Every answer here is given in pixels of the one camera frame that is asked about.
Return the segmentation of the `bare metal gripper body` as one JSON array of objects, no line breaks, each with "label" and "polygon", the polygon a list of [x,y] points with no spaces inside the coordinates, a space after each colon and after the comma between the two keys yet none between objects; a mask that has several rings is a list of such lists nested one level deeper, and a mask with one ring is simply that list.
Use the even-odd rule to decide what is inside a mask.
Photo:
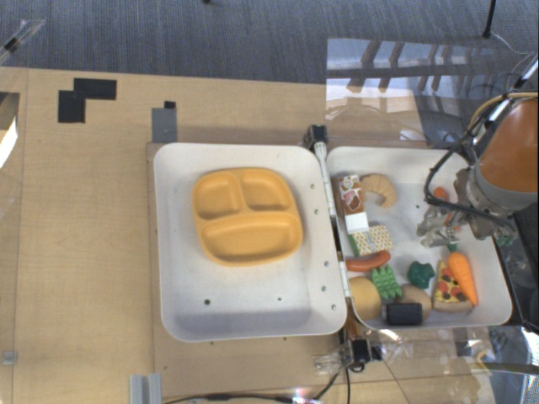
[{"label": "bare metal gripper body", "polygon": [[477,239],[504,235],[507,231],[504,223],[507,209],[494,203],[494,198],[487,194],[481,182],[474,168],[461,169],[454,182],[457,203],[472,210],[472,213],[467,213],[467,222]]}]

